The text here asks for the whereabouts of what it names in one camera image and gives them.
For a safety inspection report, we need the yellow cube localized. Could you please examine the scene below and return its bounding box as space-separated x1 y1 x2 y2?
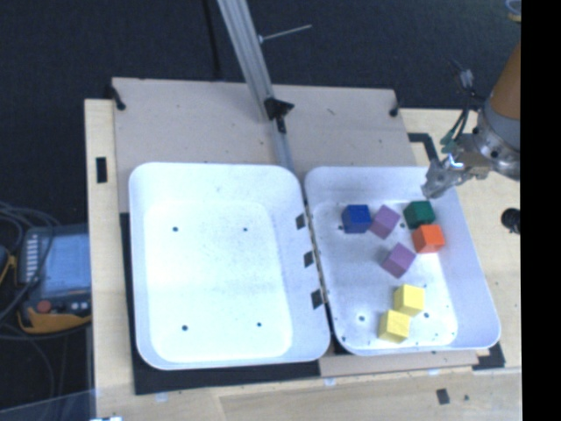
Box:
377 309 412 345
393 283 426 318

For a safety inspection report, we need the white plastic tray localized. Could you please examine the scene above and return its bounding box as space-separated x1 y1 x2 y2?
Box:
128 161 331 371
303 166 502 357

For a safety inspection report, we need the purple cube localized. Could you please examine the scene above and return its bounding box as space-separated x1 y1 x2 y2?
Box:
380 242 417 279
369 204 401 240

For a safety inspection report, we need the black cylinder on white bracket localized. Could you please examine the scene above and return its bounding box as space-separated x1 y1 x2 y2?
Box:
501 207 522 233

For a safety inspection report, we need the brown cardboard board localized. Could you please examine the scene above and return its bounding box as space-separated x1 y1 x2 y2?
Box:
110 76 481 379

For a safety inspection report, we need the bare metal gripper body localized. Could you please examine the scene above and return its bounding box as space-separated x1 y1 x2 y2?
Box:
455 125 522 181

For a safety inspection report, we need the green cube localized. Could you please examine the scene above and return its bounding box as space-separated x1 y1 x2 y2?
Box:
402 200 436 230

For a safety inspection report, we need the orange cube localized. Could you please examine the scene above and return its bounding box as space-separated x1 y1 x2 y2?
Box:
411 223 446 254

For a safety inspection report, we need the thin black and white rod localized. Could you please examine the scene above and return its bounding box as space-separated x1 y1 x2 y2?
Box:
303 196 331 311

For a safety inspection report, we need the blue cube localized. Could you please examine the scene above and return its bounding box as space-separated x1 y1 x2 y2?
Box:
341 203 373 235

